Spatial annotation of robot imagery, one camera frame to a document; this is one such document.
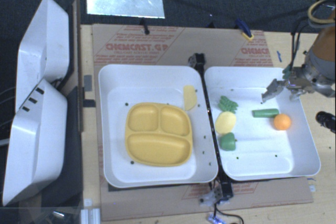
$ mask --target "cardboard sheet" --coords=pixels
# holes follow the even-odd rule
[[[210,66],[272,67],[262,31],[248,41],[240,30],[180,27],[93,25],[93,59],[96,82],[97,132],[100,166],[101,216],[103,221],[212,211],[199,206],[208,184],[116,189],[103,175],[100,97],[97,75],[108,64],[187,65],[194,53],[204,53]],[[222,210],[313,202],[304,177],[234,183],[234,197]]]

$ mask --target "yellow divided plate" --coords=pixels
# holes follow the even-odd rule
[[[152,166],[185,163],[193,148],[188,115],[180,108],[160,103],[139,103],[128,115],[125,145],[131,158]]]

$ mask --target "orange toy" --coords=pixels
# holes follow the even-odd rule
[[[291,125],[291,119],[286,114],[278,114],[274,118],[274,127],[278,130],[287,130]]]

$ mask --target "blue clamp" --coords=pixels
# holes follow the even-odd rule
[[[248,41],[251,41],[254,39],[254,35],[252,35],[250,28],[247,26],[247,24],[242,19],[236,19],[235,20],[236,26],[238,26],[243,32],[242,35],[245,37]]]

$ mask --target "toy food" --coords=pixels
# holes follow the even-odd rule
[[[252,110],[252,115],[254,118],[274,118],[278,114],[279,114],[278,109]]]
[[[232,131],[235,124],[236,115],[232,112],[225,111],[219,114],[215,122],[215,129],[219,134],[227,134]]]
[[[194,86],[186,85],[183,87],[184,110],[192,109],[197,103],[197,95]]]
[[[230,111],[232,113],[236,113],[236,109],[238,107],[238,104],[234,101],[231,101],[226,96],[221,96],[218,107],[222,111]]]
[[[236,149],[236,139],[233,133],[228,133],[219,138],[219,145],[225,151],[234,151]]]
[[[278,130],[287,130],[291,126],[291,119],[286,114],[276,115],[274,118],[274,127]]]
[[[184,110],[160,103],[138,103],[128,115],[125,146],[136,162],[152,166],[177,166],[192,153],[192,128]]]

